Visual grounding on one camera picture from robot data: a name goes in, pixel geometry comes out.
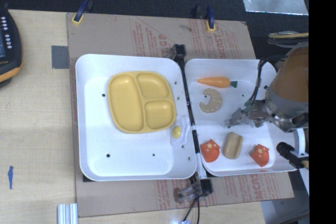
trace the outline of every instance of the wooden table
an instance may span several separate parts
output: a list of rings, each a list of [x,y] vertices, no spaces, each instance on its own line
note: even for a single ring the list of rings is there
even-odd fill
[[[0,223],[57,223],[57,205],[76,203],[68,69],[51,47],[67,46],[66,13],[10,10],[24,65],[0,88]],[[13,188],[8,171],[13,169]],[[79,218],[78,223],[179,223],[186,209]],[[188,219],[196,223],[197,208]],[[200,223],[265,223],[260,202],[201,207]]]

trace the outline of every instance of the wire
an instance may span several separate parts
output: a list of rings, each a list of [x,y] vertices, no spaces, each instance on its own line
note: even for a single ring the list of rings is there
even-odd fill
[[[259,87],[260,87],[261,70],[262,70],[264,64],[266,64],[269,61],[283,60],[287,57],[288,57],[287,55],[273,55],[273,56],[267,57],[265,59],[260,59],[259,60],[256,86],[254,88],[254,91],[253,91],[251,97],[245,102],[244,105],[246,107],[243,109],[243,112],[249,111],[252,108],[254,102],[256,101],[258,90],[259,90]]]
[[[309,45],[309,33],[277,32],[268,35],[268,43],[282,48],[300,48]]]
[[[182,222],[187,220],[187,217],[189,216],[189,213],[193,209],[193,207],[194,207],[194,205],[195,205],[196,202],[197,202],[197,208],[198,208],[198,210],[197,210],[197,224],[199,223],[199,220],[200,220],[199,219],[200,218],[199,217],[200,216],[200,213],[199,213],[199,211],[200,211],[200,209],[199,209],[200,195],[198,195],[197,197],[195,197],[195,199],[193,200],[192,204],[190,205],[189,210],[188,210],[187,214],[185,215],[184,219],[182,220]]]
[[[269,38],[308,38],[309,33],[297,33],[297,32],[276,32],[268,35]]]

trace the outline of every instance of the yellow plate compartment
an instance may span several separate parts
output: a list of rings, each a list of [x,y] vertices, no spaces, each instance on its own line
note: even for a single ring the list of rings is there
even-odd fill
[[[160,131],[170,127],[176,118],[171,88],[156,72],[114,75],[108,83],[108,102],[114,123],[126,133]]]

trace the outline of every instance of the toy carrot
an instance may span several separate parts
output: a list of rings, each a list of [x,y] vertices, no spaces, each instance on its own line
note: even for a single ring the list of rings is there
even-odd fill
[[[226,77],[203,78],[203,79],[198,79],[197,82],[206,84],[209,86],[218,87],[218,88],[226,88],[226,87],[229,87],[230,85],[236,88],[238,84],[237,81],[230,81]]]

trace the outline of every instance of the black cable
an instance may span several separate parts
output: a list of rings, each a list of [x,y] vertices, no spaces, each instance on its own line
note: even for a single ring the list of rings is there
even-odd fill
[[[199,216],[200,216],[200,213],[199,213],[199,203],[200,203],[200,197],[198,196],[198,198],[197,198],[197,224],[200,222],[199,220]]]
[[[186,221],[187,220],[187,217],[189,216],[189,213],[191,212],[191,210],[193,209],[193,207],[194,207],[194,205],[195,205],[195,203],[197,202],[197,207],[198,207],[198,213],[197,213],[197,224],[199,223],[199,216],[200,216],[200,213],[199,213],[199,211],[200,211],[200,209],[199,209],[199,203],[200,203],[200,196],[198,195],[197,197],[195,197],[195,199],[193,200],[193,202],[192,202],[192,204],[190,205],[190,207],[189,207],[189,210],[188,210],[188,212],[187,212],[187,214],[185,215],[185,217],[184,217],[184,219],[182,220],[182,222],[183,221]]]
[[[309,37],[295,37],[295,38],[291,38],[290,35],[288,35],[288,38],[275,38],[275,37],[268,37],[268,41],[273,41],[273,42],[278,42],[278,43],[282,43],[282,42],[304,42],[304,41],[309,41]]]
[[[258,90],[260,87],[261,69],[263,68],[264,64],[266,64],[269,61],[273,61],[273,60],[283,60],[287,57],[288,57],[287,55],[273,55],[265,59],[260,59],[259,64],[258,64],[258,75],[257,75],[256,86],[254,88],[254,91],[251,97],[245,103],[245,106],[246,106],[246,108],[244,109],[245,112],[247,112],[252,107],[254,102],[256,101]]]
[[[268,43],[269,44],[275,44],[275,45],[292,45],[292,46],[296,46],[296,45],[300,45],[300,44],[306,44],[309,42],[308,38],[304,38],[304,39],[283,39],[283,40],[279,40],[279,39],[268,39]]]

